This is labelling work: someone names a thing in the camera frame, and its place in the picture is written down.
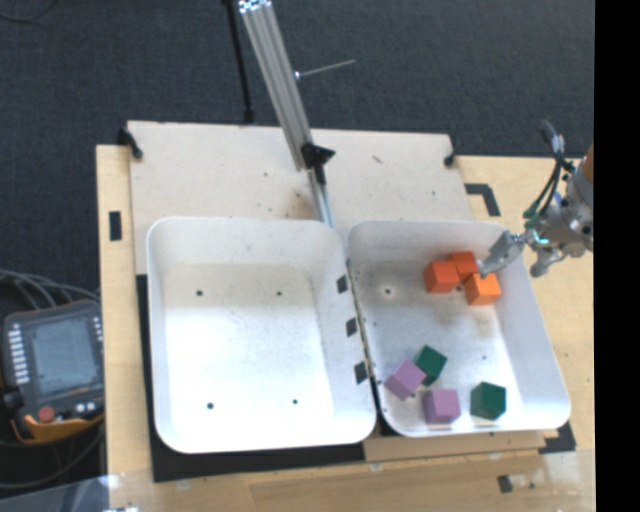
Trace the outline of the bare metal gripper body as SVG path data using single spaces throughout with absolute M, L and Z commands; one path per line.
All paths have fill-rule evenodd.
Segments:
M 578 258 L 593 251 L 593 210 L 577 193 L 554 200 L 540 217 L 539 240 L 556 259 Z

